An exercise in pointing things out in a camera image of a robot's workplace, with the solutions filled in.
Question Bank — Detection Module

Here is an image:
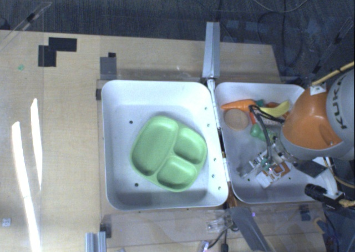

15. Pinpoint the orange carrot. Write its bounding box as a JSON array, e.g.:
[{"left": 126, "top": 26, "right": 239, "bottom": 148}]
[{"left": 220, "top": 98, "right": 264, "bottom": 113}]

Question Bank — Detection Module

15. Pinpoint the green pear-shaped toy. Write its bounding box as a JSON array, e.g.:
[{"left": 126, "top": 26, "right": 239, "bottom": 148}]
[{"left": 250, "top": 123, "right": 277, "bottom": 143}]

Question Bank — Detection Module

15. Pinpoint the green divided plate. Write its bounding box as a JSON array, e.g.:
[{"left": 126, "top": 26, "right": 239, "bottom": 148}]
[{"left": 130, "top": 115, "right": 209, "bottom": 193}]

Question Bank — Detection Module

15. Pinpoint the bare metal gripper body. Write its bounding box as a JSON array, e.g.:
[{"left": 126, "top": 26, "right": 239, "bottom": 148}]
[{"left": 248, "top": 143, "right": 291, "bottom": 177}]

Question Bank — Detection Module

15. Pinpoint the yellow banana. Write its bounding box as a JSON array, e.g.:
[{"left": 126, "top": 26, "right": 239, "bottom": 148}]
[{"left": 259, "top": 100, "right": 291, "bottom": 118}]

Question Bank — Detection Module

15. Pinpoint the white plastic tray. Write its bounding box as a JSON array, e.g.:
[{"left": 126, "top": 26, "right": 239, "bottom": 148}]
[
  {"left": 215, "top": 82, "right": 338, "bottom": 205},
  {"left": 100, "top": 79, "right": 230, "bottom": 212}
]

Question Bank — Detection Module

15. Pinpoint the black cylinder on white bracket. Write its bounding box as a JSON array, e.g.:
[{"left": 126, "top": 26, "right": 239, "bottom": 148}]
[{"left": 304, "top": 156, "right": 345, "bottom": 205}]

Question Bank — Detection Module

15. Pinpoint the thin black and white rod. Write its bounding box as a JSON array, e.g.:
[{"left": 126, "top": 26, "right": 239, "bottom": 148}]
[{"left": 207, "top": 78, "right": 231, "bottom": 183}]

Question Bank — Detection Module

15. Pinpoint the tan round biscuit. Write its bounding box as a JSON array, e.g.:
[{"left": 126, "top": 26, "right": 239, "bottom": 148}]
[{"left": 224, "top": 108, "right": 249, "bottom": 132}]

